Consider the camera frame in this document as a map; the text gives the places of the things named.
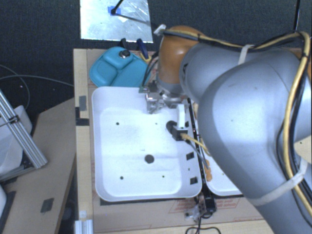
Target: black rod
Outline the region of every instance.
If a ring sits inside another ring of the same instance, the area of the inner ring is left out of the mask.
[[[111,10],[111,14],[114,15],[116,14],[116,10],[118,9],[118,7],[121,5],[121,3],[123,2],[124,0],[119,0],[119,2],[117,3],[117,5],[114,7],[114,9]]]
[[[299,22],[299,9],[300,9],[300,1],[301,0],[297,0],[297,5],[296,5],[296,13],[294,16],[294,22],[293,22],[293,30],[296,31],[297,27],[298,27],[298,22]]]

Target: white strap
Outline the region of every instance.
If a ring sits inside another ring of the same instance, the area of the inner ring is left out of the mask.
[[[241,52],[240,52],[240,56],[239,56],[239,60],[238,60],[238,65],[241,65],[242,63],[245,62],[245,59],[246,59],[246,55],[247,55],[247,52],[248,50],[253,47],[254,45],[251,45],[251,44],[247,44],[245,45]]]
[[[299,184],[303,180],[307,168],[308,162],[302,158],[300,161],[300,168],[298,173],[295,176],[293,176],[290,180],[286,181],[285,183],[283,183],[273,191],[269,192],[268,194],[260,198],[248,198],[248,201],[251,202],[254,206],[261,206],[272,202],[273,200],[279,198],[284,193],[290,191],[297,184]]]

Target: black knob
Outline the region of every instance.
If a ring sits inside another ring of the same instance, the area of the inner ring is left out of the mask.
[[[128,50],[120,51],[120,52],[119,52],[119,56],[120,56],[121,58],[127,58],[127,57],[130,56],[130,52],[129,52]]]

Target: reflective metal plate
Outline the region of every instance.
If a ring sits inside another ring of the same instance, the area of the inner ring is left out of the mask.
[[[147,0],[124,0],[112,16],[109,7],[119,0],[80,0],[82,39],[153,42]]]

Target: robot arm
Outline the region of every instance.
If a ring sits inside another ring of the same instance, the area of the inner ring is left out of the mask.
[[[196,44],[194,40],[193,44],[189,42],[188,51],[183,48],[183,59],[181,55],[175,59],[172,51],[161,55],[163,44],[170,50],[167,40],[163,39],[160,48],[157,85],[169,97],[186,94],[199,104],[199,133],[220,168],[251,203],[285,183],[287,179],[278,158],[278,152],[283,151],[279,130],[299,60],[286,50],[269,49],[250,53],[245,63],[237,65],[239,52]],[[178,40],[174,40],[172,49],[177,51]],[[174,72],[167,72],[169,61],[166,65],[162,62],[168,56],[174,60],[171,66]],[[176,79],[177,62],[179,79]],[[311,83],[304,79],[294,132],[296,140],[311,134]],[[305,183],[310,190],[311,171],[309,164]],[[274,233],[312,231],[311,213],[293,190],[255,207]]]

